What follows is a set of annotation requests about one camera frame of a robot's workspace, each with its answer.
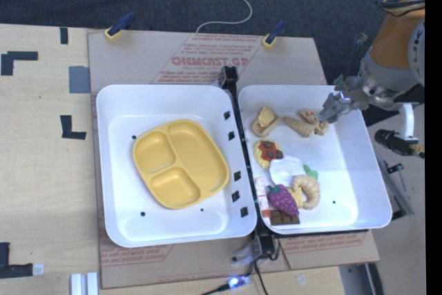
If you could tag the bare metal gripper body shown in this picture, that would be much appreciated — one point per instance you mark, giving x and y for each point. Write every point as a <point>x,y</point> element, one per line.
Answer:
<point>366,93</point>

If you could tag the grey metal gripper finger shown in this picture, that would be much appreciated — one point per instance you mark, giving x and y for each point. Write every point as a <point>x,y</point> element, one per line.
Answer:
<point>340,114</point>
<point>329,106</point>

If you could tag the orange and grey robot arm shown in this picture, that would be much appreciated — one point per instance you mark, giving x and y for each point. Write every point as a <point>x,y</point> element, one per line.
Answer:
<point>390,45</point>

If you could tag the toy pizza slice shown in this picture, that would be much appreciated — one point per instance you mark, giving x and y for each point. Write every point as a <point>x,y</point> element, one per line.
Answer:
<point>308,115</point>

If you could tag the white plastic tray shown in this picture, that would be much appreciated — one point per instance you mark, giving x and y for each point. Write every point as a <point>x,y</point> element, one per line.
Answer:
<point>117,148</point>
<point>352,162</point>

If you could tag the green toy leaf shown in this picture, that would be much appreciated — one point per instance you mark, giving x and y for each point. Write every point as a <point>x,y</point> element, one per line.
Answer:
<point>311,172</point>

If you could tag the toy bread with butter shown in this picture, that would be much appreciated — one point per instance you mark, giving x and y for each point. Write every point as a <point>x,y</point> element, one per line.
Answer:
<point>265,121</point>

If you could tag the toy spaghetti with meatballs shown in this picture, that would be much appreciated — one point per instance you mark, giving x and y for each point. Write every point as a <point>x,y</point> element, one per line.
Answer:
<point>266,150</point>

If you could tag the white toy fried egg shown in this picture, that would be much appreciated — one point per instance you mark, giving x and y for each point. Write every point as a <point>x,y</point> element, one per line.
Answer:
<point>283,171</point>

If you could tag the tan toy croissant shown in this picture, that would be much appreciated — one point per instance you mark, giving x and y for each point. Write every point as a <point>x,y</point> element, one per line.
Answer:
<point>310,190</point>

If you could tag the thin black rod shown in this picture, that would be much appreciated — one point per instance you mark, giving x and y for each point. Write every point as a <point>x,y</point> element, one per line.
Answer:
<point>246,148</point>

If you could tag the yellow toy cheese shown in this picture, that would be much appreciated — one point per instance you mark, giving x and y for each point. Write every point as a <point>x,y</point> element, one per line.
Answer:
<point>297,198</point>

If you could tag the purple toy grapes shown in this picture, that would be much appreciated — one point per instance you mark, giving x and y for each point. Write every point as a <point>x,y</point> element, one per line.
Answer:
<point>283,200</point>

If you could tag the white and orange packet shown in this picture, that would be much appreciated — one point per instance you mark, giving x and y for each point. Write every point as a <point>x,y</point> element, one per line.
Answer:
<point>260,190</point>

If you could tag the brown toy chocolate bar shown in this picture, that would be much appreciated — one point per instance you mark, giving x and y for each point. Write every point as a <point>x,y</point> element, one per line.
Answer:
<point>284,218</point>

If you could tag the yellow divided plate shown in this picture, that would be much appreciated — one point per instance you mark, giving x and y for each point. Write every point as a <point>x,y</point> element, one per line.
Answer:
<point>193,148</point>

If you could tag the brown cardboard board, red print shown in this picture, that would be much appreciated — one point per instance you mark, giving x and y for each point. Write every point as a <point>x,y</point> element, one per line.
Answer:
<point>145,55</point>

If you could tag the black cylinder on white bracket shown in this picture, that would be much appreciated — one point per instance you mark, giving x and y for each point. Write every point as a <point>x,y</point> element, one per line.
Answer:
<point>397,141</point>

